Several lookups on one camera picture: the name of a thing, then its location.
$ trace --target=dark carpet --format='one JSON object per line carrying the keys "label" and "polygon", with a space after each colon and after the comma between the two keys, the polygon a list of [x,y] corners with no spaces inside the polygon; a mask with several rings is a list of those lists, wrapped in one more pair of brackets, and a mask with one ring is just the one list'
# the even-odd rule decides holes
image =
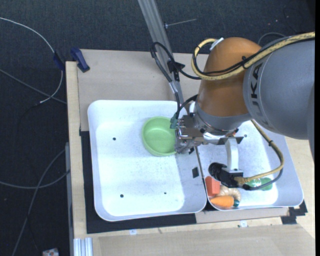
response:
{"label": "dark carpet", "polygon": [[[191,53],[205,38],[243,37],[254,42],[266,33],[285,36],[315,31],[315,0],[159,0],[174,53]],[[149,51],[152,43],[136,0],[1,0],[0,17],[28,26],[72,60],[70,49]],[[260,44],[277,39],[265,36]],[[60,81],[49,46],[37,34],[0,19],[0,69],[51,95]],[[65,77],[56,98],[66,101]],[[67,106],[46,99],[0,72],[0,181],[36,187],[68,142]],[[66,172],[62,154],[42,184]],[[0,184],[0,256],[40,256],[58,248],[69,255],[67,183],[40,188]],[[24,231],[19,235],[25,223]]]}

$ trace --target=table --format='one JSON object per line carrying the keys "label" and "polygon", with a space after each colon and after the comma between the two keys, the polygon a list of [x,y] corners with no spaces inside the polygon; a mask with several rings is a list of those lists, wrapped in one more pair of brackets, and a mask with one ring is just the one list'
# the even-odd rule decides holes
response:
{"label": "table", "polygon": [[[195,214],[196,224],[88,234],[80,131],[89,130],[89,104],[100,99],[174,100],[174,96],[149,52],[81,51],[88,72],[82,73],[75,61],[66,62],[71,255],[77,255],[81,242],[89,249],[92,246],[94,256],[270,255],[271,250],[273,255],[315,255],[314,162],[308,142],[291,138],[286,140],[308,209],[306,216],[297,218],[297,224],[282,223],[281,217],[290,215],[290,209],[282,207],[201,211]],[[187,64],[184,71],[192,74],[190,54],[176,53],[174,57]],[[206,59],[198,56],[200,68]],[[199,81],[180,76],[180,84],[185,99],[198,93]]]}

